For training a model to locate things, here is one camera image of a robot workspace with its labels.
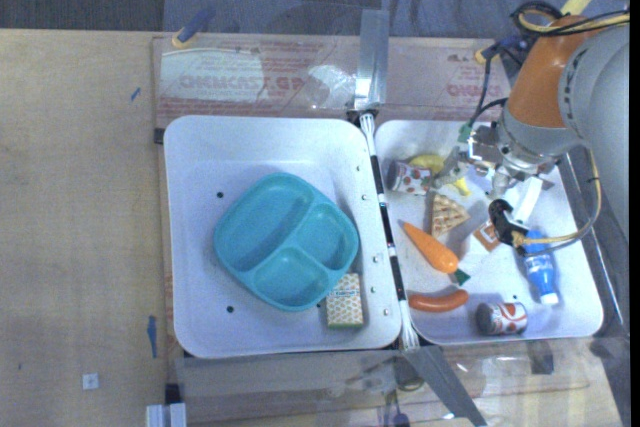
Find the orange and white packet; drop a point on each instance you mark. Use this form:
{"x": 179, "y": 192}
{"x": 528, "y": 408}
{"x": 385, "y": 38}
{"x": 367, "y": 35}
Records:
{"x": 486, "y": 235}

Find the pizza slice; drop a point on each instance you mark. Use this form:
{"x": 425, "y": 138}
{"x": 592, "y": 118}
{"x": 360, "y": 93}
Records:
{"x": 446, "y": 215}

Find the white can with tomato print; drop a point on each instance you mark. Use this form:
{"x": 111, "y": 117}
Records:
{"x": 407, "y": 177}

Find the white plastic tray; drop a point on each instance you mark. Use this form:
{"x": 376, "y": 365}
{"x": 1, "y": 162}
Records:
{"x": 500, "y": 275}
{"x": 200, "y": 235}

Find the orange sausage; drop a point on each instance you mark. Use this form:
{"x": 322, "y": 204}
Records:
{"x": 437, "y": 301}

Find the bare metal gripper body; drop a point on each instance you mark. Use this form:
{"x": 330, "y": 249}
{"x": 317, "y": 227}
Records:
{"x": 520, "y": 163}

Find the red and white can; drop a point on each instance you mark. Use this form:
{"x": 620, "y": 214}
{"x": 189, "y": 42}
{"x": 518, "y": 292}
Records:
{"x": 505, "y": 318}

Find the brown cardboard board red print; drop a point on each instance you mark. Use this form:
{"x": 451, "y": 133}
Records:
{"x": 280, "y": 75}

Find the orange carrot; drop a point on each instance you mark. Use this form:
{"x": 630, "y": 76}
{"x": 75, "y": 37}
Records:
{"x": 432, "y": 250}

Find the teal divided plate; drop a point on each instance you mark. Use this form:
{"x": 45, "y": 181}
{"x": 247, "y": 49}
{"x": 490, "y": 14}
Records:
{"x": 280, "y": 235}

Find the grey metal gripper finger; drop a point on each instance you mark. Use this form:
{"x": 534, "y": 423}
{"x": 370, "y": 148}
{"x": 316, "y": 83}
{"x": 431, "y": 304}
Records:
{"x": 452, "y": 161}
{"x": 446, "y": 179}

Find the blue and white bottle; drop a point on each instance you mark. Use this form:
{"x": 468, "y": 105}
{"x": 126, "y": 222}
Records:
{"x": 541, "y": 272}

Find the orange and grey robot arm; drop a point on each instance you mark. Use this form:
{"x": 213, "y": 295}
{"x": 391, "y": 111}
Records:
{"x": 545, "y": 80}

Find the yellow banana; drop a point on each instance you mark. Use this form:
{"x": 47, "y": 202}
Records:
{"x": 427, "y": 161}

